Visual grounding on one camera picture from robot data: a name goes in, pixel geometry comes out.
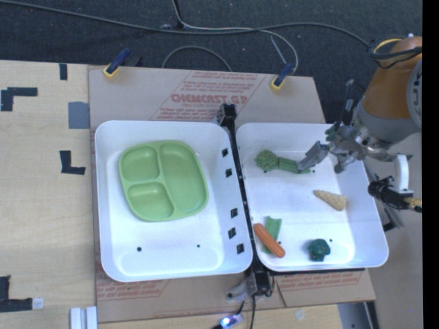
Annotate black block with thin wires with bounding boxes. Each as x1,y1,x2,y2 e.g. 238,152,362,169
252,268,275,297
217,103,239,127

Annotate white plastic tray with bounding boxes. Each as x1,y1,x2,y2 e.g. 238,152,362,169
235,122,390,273
95,120,254,283

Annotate dark green broccoli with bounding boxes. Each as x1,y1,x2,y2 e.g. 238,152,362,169
307,239,331,262

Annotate green divided plate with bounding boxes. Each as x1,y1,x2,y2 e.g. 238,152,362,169
118,140,210,223

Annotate brown cardboard board, red print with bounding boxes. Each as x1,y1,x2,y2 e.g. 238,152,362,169
88,65,377,324

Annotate black cylinder on white bracket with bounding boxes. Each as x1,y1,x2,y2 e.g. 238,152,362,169
368,154,416,212

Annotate green asparagus bunch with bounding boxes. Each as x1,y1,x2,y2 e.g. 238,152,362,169
254,149,311,175

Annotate thin black rod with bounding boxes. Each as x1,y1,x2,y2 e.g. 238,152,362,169
226,123,265,277

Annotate light green celery stalk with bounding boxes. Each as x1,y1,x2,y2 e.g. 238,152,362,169
263,216,283,255

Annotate orange sausage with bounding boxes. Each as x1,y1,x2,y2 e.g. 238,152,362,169
253,223,286,258

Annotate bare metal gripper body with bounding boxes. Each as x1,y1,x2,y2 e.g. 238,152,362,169
327,125,394,162

